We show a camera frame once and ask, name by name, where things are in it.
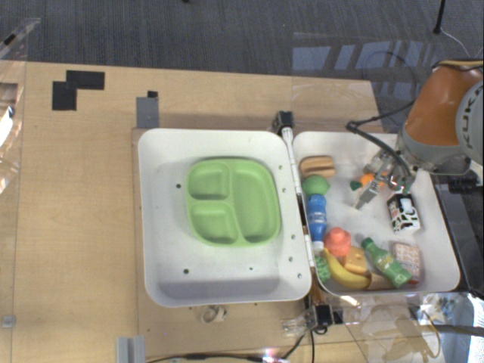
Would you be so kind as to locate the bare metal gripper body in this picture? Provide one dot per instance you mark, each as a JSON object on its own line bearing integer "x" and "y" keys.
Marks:
{"x": 389, "y": 166}

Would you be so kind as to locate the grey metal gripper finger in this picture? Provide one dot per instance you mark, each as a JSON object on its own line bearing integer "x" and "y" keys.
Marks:
{"x": 366, "y": 197}

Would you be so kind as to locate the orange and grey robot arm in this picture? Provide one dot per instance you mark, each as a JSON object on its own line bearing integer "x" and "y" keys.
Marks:
{"x": 431, "y": 108}

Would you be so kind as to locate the orange carrot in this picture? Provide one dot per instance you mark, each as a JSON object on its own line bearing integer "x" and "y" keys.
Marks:
{"x": 365, "y": 180}

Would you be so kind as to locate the white plastic tray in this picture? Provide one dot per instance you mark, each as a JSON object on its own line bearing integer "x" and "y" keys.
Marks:
{"x": 170, "y": 221}
{"x": 359, "y": 218}

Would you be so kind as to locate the black and white cow carton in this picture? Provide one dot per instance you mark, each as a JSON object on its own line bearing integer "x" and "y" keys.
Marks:
{"x": 404, "y": 214}

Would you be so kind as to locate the coral orange toy fruit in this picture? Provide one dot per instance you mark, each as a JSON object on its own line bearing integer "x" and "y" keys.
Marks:
{"x": 337, "y": 240}

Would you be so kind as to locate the blue plastic bottle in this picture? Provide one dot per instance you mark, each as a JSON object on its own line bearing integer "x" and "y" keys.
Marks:
{"x": 316, "y": 214}

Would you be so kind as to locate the green lime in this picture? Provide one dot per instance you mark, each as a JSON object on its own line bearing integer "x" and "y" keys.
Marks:
{"x": 314, "y": 185}

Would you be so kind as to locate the sausage in brown bun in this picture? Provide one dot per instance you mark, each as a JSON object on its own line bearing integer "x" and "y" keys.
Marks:
{"x": 317, "y": 166}

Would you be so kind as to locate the orange pizza slice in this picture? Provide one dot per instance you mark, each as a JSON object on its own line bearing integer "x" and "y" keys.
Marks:
{"x": 356, "y": 261}

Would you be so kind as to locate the green plastic bottle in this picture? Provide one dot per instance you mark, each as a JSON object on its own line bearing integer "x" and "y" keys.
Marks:
{"x": 385, "y": 263}

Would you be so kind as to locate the orange and white packet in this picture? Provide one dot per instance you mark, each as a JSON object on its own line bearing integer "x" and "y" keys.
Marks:
{"x": 406, "y": 257}

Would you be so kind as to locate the yellow banana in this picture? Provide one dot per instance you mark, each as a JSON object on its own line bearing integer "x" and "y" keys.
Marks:
{"x": 346, "y": 276}

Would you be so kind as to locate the green grapes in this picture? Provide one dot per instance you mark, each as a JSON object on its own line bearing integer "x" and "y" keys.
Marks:
{"x": 322, "y": 268}

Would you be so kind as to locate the green divided plate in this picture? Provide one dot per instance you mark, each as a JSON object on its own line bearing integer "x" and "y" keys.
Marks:
{"x": 253, "y": 202}

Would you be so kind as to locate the beige curled strip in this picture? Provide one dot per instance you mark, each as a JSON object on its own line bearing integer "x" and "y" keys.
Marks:
{"x": 212, "y": 313}

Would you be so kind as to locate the black cylinder on white bracket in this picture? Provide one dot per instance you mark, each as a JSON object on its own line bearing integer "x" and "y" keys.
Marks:
{"x": 462, "y": 184}

